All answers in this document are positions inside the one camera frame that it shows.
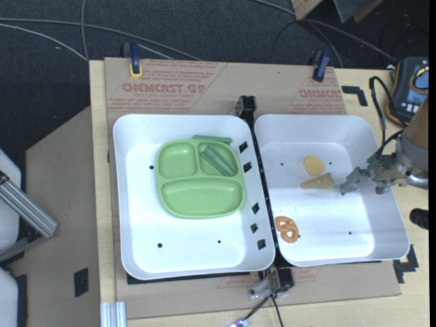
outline black floor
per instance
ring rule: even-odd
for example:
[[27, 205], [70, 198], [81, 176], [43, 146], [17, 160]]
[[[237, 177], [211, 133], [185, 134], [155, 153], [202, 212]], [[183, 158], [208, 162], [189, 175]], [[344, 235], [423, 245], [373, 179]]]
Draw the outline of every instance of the black floor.
[[[0, 0], [0, 149], [14, 161], [89, 105], [79, 25], [82, 1]], [[290, 0], [263, 1], [292, 8]], [[119, 56], [124, 41], [135, 41], [159, 53], [141, 48], [142, 58], [302, 65], [314, 52], [330, 49], [330, 42], [340, 56], [331, 65], [367, 69], [384, 69], [408, 56], [429, 56], [429, 0], [385, 0], [360, 23], [351, 19], [345, 24], [332, 0], [325, 0], [307, 18], [351, 33], [389, 57], [323, 25], [290, 24], [291, 14], [250, 0], [87, 0], [85, 22], [92, 27], [85, 28], [86, 50], [90, 59], [102, 60]], [[80, 56], [5, 25], [48, 35]]]

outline multimeter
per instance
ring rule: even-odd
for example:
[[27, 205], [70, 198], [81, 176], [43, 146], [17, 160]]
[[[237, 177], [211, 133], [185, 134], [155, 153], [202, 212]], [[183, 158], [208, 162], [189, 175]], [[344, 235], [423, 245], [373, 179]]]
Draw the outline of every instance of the multimeter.
[[395, 71], [394, 88], [392, 91], [392, 108], [388, 102], [386, 113], [395, 122], [401, 120], [410, 123], [426, 95], [414, 91], [410, 79], [422, 67], [429, 66], [429, 59], [425, 57], [407, 57], [399, 62]]

